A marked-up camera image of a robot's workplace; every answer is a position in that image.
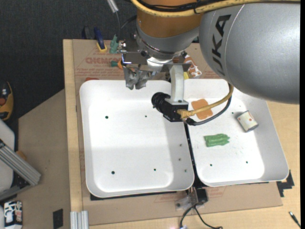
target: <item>wooden table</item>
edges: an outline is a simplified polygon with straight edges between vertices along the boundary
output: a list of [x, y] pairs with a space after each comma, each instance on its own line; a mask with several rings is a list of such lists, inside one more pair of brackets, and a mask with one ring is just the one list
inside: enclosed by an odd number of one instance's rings
[[[64, 73], [68, 130], [71, 211], [82, 211], [81, 174], [76, 115], [76, 95], [72, 40], [63, 41]], [[225, 229], [298, 228], [289, 215], [292, 211], [301, 222], [300, 205], [300, 128], [299, 105], [268, 102], [270, 112], [294, 179], [293, 189], [284, 191], [283, 206], [204, 215], [210, 225]], [[177, 229], [180, 218], [152, 219], [107, 225], [90, 226], [91, 229]], [[183, 221], [189, 229], [206, 228], [198, 216], [187, 216]]]

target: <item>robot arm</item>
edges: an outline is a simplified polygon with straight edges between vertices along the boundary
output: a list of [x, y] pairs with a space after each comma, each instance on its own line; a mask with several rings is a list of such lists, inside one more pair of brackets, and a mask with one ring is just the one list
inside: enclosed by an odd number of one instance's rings
[[140, 89], [168, 71], [176, 80], [166, 101], [181, 104], [181, 74], [190, 65], [173, 59], [199, 36], [205, 60], [230, 85], [254, 97], [298, 104], [300, 0], [205, 1], [210, 0], [132, 0], [136, 33], [120, 48], [126, 86]]

